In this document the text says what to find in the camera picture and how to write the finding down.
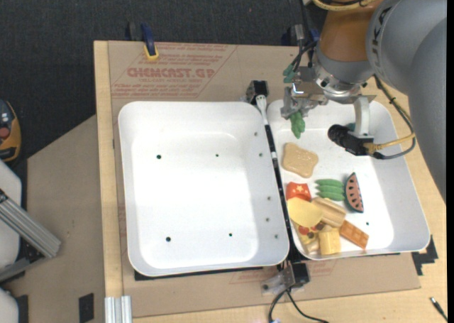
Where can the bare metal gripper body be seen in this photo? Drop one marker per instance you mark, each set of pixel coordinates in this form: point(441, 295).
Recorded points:
point(312, 83)

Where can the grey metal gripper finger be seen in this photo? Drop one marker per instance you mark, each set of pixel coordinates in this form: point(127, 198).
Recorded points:
point(308, 105)
point(288, 103)

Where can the green pea pod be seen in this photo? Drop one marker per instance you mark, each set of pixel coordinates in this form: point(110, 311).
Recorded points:
point(297, 126)
point(330, 189)

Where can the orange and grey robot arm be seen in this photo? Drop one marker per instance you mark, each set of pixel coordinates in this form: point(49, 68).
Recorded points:
point(408, 66)

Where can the thin black and white rod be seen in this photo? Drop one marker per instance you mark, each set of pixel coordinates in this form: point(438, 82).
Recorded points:
point(272, 147)

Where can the tan toast slice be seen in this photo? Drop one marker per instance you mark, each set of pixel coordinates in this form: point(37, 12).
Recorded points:
point(299, 160)

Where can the brown cardboard board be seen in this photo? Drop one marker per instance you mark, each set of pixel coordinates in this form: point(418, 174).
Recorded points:
point(213, 69)

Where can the watermelon slice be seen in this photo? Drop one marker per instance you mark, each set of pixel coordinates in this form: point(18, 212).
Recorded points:
point(354, 194)

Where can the yellow potato chip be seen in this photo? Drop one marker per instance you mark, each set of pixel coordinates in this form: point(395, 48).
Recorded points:
point(303, 212)

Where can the tan bread bun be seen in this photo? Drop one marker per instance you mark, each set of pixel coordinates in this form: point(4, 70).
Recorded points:
point(330, 211)

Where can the white plastic tray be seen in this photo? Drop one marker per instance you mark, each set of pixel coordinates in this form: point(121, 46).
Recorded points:
point(386, 201)
point(198, 190)

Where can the pizza slice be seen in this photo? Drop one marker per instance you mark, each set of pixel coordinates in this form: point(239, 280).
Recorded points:
point(306, 236)

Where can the orange waffle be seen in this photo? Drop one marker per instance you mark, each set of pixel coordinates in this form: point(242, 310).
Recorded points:
point(354, 234)

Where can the yellow cheese wedge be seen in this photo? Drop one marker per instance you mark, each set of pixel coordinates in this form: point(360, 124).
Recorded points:
point(330, 241)

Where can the black cylinder on white bracket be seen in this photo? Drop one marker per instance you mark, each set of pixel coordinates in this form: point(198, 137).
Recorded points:
point(351, 138)

